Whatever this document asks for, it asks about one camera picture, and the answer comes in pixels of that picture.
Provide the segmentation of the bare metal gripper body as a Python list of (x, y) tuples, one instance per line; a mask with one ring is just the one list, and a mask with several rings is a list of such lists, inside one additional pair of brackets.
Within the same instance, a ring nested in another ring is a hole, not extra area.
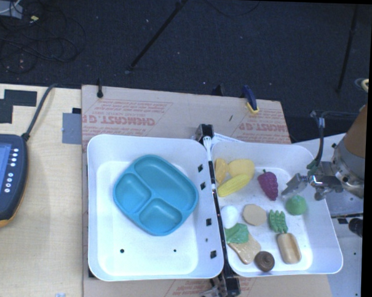
[(309, 184), (316, 190), (315, 200), (322, 200), (331, 192), (349, 192), (359, 199), (365, 195), (364, 167), (350, 169), (346, 164), (312, 161), (307, 166)]

